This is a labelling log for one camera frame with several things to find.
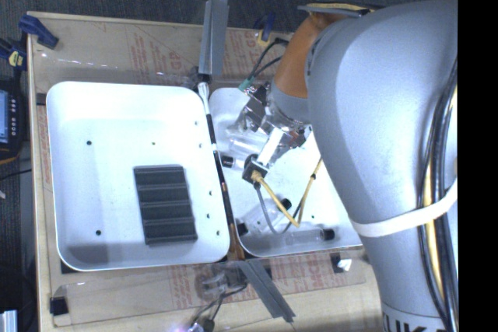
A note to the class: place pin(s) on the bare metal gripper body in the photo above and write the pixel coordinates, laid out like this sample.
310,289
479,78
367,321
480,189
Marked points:
254,110

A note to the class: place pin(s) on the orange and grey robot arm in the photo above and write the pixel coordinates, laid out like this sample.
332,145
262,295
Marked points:
373,97

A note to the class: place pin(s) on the clear plastic bottle black cap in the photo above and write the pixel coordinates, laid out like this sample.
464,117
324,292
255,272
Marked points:
228,161
268,215
307,236

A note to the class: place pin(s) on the white plastic tray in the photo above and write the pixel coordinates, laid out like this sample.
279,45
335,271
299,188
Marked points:
116,116
311,202

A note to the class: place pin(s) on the black ribbed rectangular block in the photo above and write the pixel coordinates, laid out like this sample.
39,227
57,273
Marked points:
165,206

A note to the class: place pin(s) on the pale wood board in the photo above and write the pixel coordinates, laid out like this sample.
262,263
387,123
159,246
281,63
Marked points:
97,299

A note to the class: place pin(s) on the black cylinder on white bracket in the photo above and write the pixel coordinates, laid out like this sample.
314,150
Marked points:
254,169

